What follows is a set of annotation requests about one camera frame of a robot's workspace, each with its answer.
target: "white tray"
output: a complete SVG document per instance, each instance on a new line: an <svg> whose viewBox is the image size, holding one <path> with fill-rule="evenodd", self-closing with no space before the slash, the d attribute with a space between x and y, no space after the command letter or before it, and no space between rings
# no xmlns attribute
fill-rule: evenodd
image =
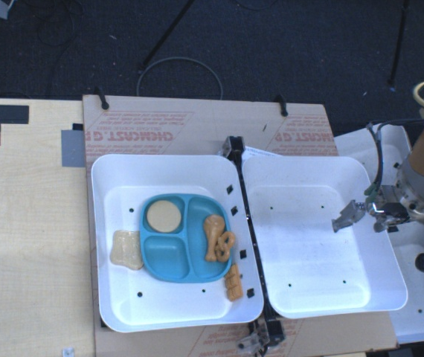
<svg viewBox="0 0 424 357"><path fill-rule="evenodd" d="M100 314L108 327L135 332L246 323L260 316L260 278L237 170L229 160L216 155L105 155L93 164L91 178ZM146 200L167 193L209 196L224 207L237 237L232 262L242 274L243 298L229 301L223 278L209 283L171 283L155 279L145 267L133 271L111 263L114 232L139 231ZM237 213L232 215L234 207ZM240 251L247 257L241 259ZM253 290L253 296L248 297L248 290Z"/></svg>
<svg viewBox="0 0 424 357"><path fill-rule="evenodd" d="M253 157L243 175L272 307L286 318L390 311L407 289L386 231L331 220L370 181L353 158Z"/></svg>

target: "blue divided plate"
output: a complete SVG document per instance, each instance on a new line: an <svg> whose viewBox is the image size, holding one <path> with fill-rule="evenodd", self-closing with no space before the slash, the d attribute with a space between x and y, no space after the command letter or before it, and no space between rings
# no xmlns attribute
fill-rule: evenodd
<svg viewBox="0 0 424 357"><path fill-rule="evenodd" d="M157 201L172 202L181 212L179 226L170 233L160 233L150 227L146 214ZM214 199L196 194L163 194L147 200L141 211L140 243L144 265L156 278L177 283L212 282L223 277L231 266L227 262L208 262L207 237L202 227L211 214L225 220L225 230L230 230L223 207Z"/></svg>

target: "cardboard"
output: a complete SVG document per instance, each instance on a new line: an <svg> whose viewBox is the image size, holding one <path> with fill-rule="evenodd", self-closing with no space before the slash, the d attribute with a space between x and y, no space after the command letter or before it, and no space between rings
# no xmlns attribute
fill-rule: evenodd
<svg viewBox="0 0 424 357"><path fill-rule="evenodd" d="M91 275L97 356L240 356L237 342L247 324L118 333L101 326L90 171L107 153L215 155L228 136L279 155L338 155L326 112L318 104L182 100L96 95L83 97L89 185ZM396 336L387 312L282 319L286 340L268 356L322 356L393 349Z"/></svg>

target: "black fabric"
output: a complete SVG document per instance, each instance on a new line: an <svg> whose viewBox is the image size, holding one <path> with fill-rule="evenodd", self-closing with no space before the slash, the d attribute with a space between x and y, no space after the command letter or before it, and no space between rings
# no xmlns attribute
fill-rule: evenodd
<svg viewBox="0 0 424 357"><path fill-rule="evenodd" d="M141 63L189 0L18 0L0 19L0 97L135 96ZM195 0L150 60L187 57L224 100L324 104L334 135L418 118L424 0ZM219 99L193 62L151 68L139 94ZM411 140L422 127L409 128Z"/></svg>

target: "round bread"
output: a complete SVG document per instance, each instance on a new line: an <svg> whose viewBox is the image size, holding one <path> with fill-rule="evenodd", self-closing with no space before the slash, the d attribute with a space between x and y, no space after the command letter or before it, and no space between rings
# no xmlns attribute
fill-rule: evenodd
<svg viewBox="0 0 424 357"><path fill-rule="evenodd" d="M181 223L182 215L177 206L171 201L159 200L154 202L146 213L147 223L159 233L170 233Z"/></svg>

